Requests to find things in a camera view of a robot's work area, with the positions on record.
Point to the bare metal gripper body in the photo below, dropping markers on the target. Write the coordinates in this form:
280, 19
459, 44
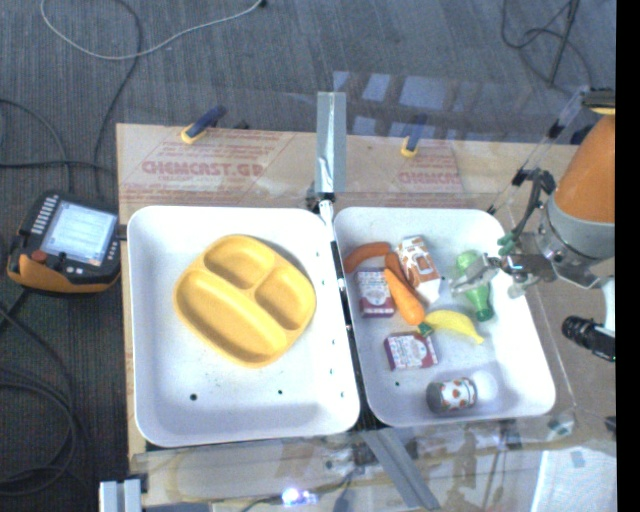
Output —
535, 265

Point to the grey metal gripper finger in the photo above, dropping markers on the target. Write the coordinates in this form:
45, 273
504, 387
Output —
484, 262
470, 285

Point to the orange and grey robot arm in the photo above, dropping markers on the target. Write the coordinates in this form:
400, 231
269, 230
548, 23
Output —
587, 170

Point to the green plastic bottle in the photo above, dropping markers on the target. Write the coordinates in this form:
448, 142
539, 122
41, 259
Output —
481, 300

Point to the yellow banana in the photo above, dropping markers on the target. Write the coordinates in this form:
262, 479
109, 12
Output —
452, 322

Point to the white and orange carton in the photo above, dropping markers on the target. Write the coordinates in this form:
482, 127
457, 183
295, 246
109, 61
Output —
422, 272

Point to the orange carrot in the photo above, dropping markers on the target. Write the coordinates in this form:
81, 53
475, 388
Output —
404, 297

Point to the purple and white carton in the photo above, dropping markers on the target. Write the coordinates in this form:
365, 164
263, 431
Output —
374, 295
410, 351

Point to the white plastic tray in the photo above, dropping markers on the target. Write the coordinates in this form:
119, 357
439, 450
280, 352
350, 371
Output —
170, 400
515, 380

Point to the orange sausage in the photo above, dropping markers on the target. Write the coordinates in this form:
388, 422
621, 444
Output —
365, 254

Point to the small can with red print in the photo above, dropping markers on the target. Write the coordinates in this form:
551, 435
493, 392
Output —
452, 395

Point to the yellow divided plate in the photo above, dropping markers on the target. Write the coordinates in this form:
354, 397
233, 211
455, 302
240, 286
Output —
240, 300

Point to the brown cardboard board red print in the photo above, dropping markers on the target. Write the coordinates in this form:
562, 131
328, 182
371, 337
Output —
210, 165

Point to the black cylinder on white bracket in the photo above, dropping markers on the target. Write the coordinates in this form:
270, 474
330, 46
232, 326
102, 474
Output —
590, 335

